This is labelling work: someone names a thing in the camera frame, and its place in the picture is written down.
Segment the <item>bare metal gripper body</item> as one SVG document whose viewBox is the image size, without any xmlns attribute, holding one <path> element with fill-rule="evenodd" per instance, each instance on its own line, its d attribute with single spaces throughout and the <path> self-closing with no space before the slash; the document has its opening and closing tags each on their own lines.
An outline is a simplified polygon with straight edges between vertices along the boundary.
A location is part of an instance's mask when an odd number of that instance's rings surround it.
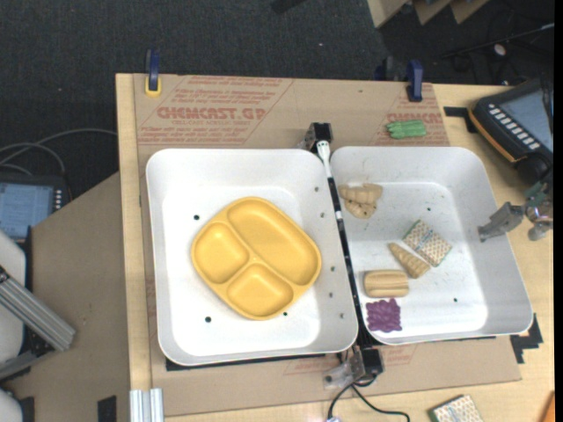
<svg viewBox="0 0 563 422">
<path fill-rule="evenodd" d="M 532 223 L 528 231 L 531 241 L 544 238 L 548 231 L 553 229 L 553 206 L 551 203 L 542 203 L 539 206 L 527 206 L 526 217 Z"/>
</svg>

